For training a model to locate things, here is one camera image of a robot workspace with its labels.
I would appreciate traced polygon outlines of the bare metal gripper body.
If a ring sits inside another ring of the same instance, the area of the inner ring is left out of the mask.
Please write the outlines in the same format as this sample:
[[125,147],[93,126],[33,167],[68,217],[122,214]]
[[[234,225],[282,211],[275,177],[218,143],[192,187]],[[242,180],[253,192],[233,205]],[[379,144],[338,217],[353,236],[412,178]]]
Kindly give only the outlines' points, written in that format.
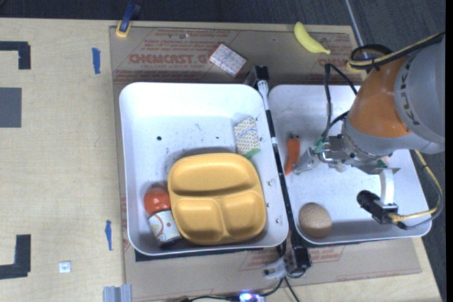
[[319,160],[338,172],[357,168],[364,173],[379,173],[384,169],[384,162],[380,157],[362,152],[345,135],[328,137],[328,141],[322,146]]

